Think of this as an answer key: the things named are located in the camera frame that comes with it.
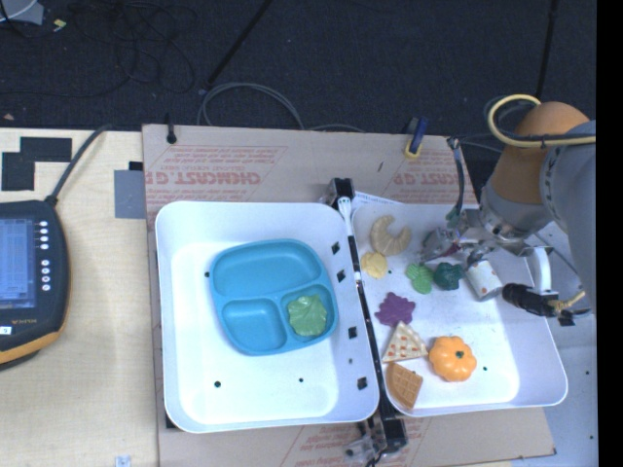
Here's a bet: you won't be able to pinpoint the dark green broccoli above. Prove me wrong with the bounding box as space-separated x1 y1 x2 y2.
432 261 465 292

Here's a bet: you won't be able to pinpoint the white plastic tray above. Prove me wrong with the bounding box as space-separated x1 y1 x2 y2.
154 199 381 435
350 197 569 418

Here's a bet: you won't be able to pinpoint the purple grapes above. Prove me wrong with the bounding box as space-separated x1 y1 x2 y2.
373 291 417 330

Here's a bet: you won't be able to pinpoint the beige croissant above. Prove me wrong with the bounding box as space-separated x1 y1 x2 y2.
369 214 413 258

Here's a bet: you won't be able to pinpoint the blue divided plate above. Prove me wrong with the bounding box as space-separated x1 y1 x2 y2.
208 238 340 357

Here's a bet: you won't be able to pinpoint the white can with orange dots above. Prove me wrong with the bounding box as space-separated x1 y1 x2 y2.
464 258 503 303

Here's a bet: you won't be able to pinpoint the yellow ridged toy food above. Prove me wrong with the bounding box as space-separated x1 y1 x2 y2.
360 250 390 280

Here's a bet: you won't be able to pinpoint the light green toy vegetable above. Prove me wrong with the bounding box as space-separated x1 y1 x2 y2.
405 262 435 296

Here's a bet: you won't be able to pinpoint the pizza slice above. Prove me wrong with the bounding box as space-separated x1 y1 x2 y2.
381 320 429 364

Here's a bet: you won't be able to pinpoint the black block with thin wires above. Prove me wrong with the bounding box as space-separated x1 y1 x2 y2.
328 177 355 207
381 414 408 452

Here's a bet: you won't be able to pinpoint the black cylinder on white bracket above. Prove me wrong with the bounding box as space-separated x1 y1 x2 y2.
501 244 561 318

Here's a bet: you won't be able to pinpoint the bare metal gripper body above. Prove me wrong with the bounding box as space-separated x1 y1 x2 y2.
456 208 540 258

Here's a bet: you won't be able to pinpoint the green lettuce leaf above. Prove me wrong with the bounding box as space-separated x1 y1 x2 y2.
286 293 329 339

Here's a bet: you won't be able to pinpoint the brown waffle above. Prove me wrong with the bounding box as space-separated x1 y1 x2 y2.
385 361 424 412

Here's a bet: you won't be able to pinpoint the thin black and white rod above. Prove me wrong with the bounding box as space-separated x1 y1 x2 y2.
337 196 391 418

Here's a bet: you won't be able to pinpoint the brown cardboard board red print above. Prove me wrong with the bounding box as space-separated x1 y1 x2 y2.
140 123 557 467

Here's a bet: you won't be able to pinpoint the orange pumpkin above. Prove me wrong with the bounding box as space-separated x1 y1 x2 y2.
427 335 479 383

